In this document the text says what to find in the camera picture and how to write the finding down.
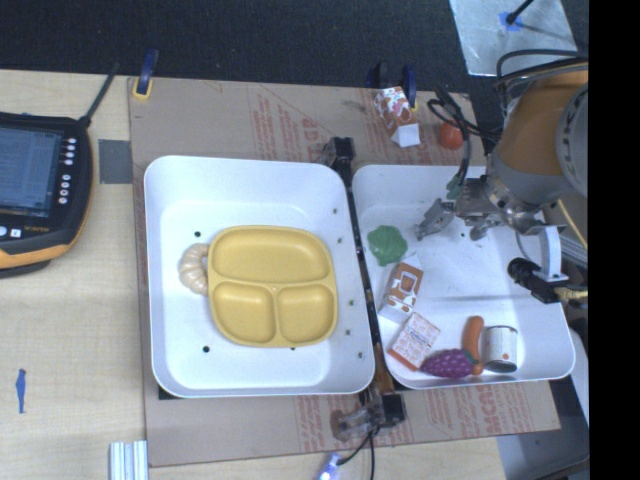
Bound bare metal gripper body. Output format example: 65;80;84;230
453;177;547;235

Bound white plastic tray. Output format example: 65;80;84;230
143;154;377;400
350;163;577;391

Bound green broccoli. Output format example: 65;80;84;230
366;224;409;268

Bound red-orange tomato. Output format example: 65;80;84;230
439;121;466;151

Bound orange and white carton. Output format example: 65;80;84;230
376;254;426;326
373;85;421;148

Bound thin black and white rod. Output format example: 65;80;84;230
340;165;390;395

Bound orange sausage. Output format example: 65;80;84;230
460;314;486;376

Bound white can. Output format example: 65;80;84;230
480;324;519;375

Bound orange and white packet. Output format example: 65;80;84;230
386;311;442;372

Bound purple grapes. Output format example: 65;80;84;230
419;348;480;381

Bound yellow divided plate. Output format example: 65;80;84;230
206;224;339;348

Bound brown cardboard board red print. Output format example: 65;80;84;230
126;76;562;469

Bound black cylinder on white bracket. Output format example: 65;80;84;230
506;224;572;305

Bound black block with thin wires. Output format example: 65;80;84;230
320;136;357;171
331;389;407;441

